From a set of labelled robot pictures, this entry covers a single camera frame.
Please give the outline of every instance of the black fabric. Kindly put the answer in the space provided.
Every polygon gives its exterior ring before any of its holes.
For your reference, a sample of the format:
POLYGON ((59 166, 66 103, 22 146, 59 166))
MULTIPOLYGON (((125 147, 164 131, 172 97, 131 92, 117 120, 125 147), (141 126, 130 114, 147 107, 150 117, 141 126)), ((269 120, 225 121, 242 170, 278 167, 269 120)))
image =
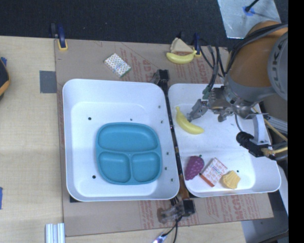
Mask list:
MULTIPOLYGON (((274 0, 288 22, 288 0, 274 0)), ((231 47, 217 0, 0 0, 0 35, 49 37, 61 23, 66 38, 170 44, 182 31, 231 47)))

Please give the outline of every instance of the banana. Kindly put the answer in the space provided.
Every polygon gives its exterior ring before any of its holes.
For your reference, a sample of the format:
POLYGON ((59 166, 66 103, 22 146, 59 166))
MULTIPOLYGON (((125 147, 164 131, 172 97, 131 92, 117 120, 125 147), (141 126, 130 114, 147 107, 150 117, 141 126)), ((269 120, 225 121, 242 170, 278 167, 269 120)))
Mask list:
POLYGON ((187 55, 181 56, 181 55, 177 55, 177 54, 174 54, 174 53, 171 53, 171 52, 167 52, 166 56, 173 63, 187 64, 194 59, 194 56, 195 56, 196 53, 197 53, 197 51, 194 50, 194 52, 191 52, 187 55))
POLYGON ((201 134, 204 132, 204 129, 202 127, 194 125, 187 120, 187 118, 180 111, 179 106, 176 106, 176 110, 177 110, 176 121, 179 124, 179 126, 182 127, 182 129, 194 135, 201 134))

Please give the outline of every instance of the silver metal panel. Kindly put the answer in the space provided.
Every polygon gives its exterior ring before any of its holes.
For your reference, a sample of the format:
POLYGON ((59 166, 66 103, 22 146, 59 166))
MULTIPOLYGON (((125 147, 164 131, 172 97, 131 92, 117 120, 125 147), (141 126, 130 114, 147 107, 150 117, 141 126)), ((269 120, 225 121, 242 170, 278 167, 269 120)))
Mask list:
POLYGON ((259 0, 246 13, 244 8, 255 0, 217 0, 228 38, 244 38, 257 23, 273 20, 281 23, 274 0, 259 0))

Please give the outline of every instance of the white tray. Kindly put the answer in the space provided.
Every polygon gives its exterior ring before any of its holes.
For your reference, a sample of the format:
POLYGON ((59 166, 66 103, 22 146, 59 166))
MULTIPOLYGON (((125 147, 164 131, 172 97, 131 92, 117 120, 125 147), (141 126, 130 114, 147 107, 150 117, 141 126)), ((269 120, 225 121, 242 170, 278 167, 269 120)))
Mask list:
MULTIPOLYGON (((205 132, 192 135, 184 131, 176 122, 176 106, 183 114, 191 112, 193 105, 201 99, 206 85, 174 84, 169 89, 169 101, 177 138, 182 169, 185 169, 188 157, 202 155, 207 165, 214 157, 218 158, 228 171, 234 170, 241 178, 237 189, 226 189, 221 183, 209 186, 199 176, 185 181, 190 193, 197 197, 220 196, 230 194, 262 193, 278 190, 281 177, 276 161, 267 157, 254 157, 236 141, 239 129, 234 116, 219 123, 217 114, 208 110, 202 117, 192 121, 204 128, 205 132)), ((238 118, 243 131, 254 134, 253 121, 238 118)))
POLYGON ((157 85, 72 79, 63 87, 66 185, 79 201, 170 199, 179 191, 176 157, 164 93, 157 85), (106 182, 99 174, 95 138, 101 126, 132 122, 150 126, 159 137, 162 171, 142 185, 106 182))

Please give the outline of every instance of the wooden table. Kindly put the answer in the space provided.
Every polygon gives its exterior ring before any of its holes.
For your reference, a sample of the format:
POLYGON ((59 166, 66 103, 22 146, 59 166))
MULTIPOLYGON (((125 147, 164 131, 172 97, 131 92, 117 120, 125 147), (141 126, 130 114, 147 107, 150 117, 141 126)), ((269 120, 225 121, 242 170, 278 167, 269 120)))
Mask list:
MULTIPOLYGON (((63 223, 57 97, 40 92, 40 71, 55 71, 54 40, 0 36, 11 85, 0 102, 0 242, 45 242, 63 223)), ((152 242, 164 229, 67 237, 65 242, 152 242)), ((166 242, 172 242, 171 233, 166 242)), ((180 227, 181 242, 245 242, 241 222, 180 227)))

